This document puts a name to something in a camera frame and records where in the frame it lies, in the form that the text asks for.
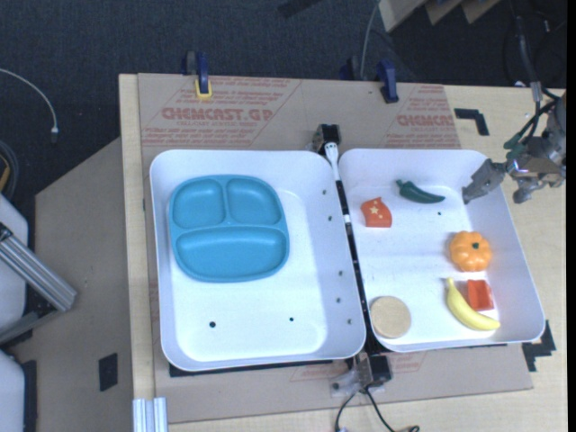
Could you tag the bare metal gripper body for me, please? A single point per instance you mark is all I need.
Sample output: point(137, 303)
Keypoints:
point(542, 162)

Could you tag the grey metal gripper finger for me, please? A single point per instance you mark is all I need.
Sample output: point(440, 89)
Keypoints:
point(483, 178)
point(526, 191)

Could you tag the green chili pepper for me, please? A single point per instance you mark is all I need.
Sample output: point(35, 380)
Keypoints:
point(420, 195)

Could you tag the orange pumpkin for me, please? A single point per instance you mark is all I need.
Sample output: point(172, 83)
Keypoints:
point(470, 250)

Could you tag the white plastic tray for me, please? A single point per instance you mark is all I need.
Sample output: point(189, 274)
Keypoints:
point(252, 322)
point(418, 263)

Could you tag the red slice with yellow stars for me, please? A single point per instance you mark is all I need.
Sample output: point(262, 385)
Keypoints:
point(377, 214)

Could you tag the red cube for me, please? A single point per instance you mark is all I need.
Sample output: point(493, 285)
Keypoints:
point(481, 295)

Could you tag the yellow banana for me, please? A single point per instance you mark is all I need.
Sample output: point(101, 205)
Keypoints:
point(461, 308)

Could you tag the thin black and white rod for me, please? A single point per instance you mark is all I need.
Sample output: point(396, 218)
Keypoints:
point(343, 198)

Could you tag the round tan biscuit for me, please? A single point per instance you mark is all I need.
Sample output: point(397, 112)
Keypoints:
point(390, 317)

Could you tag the brown cardboard board red print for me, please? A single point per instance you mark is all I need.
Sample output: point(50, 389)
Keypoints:
point(288, 101)

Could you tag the blue divided plate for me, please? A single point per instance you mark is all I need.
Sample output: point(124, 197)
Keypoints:
point(229, 245)

